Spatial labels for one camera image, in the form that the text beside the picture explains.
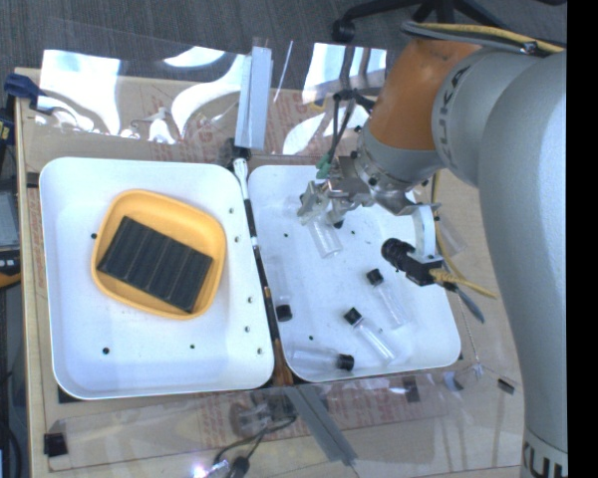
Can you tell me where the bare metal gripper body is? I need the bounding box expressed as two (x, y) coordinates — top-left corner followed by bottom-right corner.
(327, 154), (422, 217)

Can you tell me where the clear plastic bottle black cap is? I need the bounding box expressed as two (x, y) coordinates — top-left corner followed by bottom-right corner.
(265, 255), (295, 324)
(292, 347), (357, 373)
(365, 267), (413, 331)
(305, 214), (345, 261)
(342, 306), (398, 366)

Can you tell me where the white plastic tray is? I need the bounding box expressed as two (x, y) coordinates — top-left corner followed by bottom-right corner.
(246, 163), (463, 384)
(38, 155), (277, 401)

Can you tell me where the yellow plate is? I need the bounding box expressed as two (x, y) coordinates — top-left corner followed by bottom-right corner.
(90, 187), (229, 322)

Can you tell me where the black ribbed rack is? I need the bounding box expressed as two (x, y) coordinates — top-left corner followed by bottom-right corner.
(95, 214), (215, 316)

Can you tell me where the brown cardboard board red print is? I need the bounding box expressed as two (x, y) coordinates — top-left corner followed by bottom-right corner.
(13, 66), (525, 478)

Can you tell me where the black cylinder on white bracket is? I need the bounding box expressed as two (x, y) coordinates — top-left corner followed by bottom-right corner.
(380, 203), (446, 288)

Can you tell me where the black block with thin wires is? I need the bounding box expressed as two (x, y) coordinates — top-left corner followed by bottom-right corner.
(264, 390), (300, 423)

